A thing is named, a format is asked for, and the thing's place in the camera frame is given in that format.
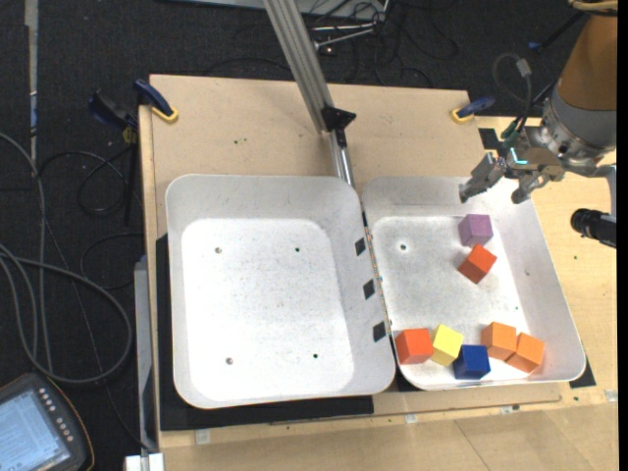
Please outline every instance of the block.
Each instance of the block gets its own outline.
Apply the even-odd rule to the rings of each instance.
[[[403,330],[394,339],[394,345],[400,365],[425,363],[434,354],[432,338],[427,328]]]
[[[484,345],[460,347],[460,354],[453,361],[453,375],[458,380],[476,381],[491,371],[489,353]]]
[[[510,366],[531,373],[543,362],[546,343],[528,334],[520,333],[517,337],[517,350],[506,363]]]
[[[489,273],[497,257],[482,244],[476,244],[458,267],[458,272],[478,284]]]
[[[464,246],[485,245],[493,237],[493,226],[489,215],[469,214],[458,224],[460,242]]]
[[[463,339],[464,335],[456,330],[445,325],[438,325],[432,337],[432,346],[434,347],[432,361],[443,366],[449,366],[458,357]]]
[[[493,321],[482,330],[480,343],[487,348],[489,356],[505,361],[517,350],[517,330]]]

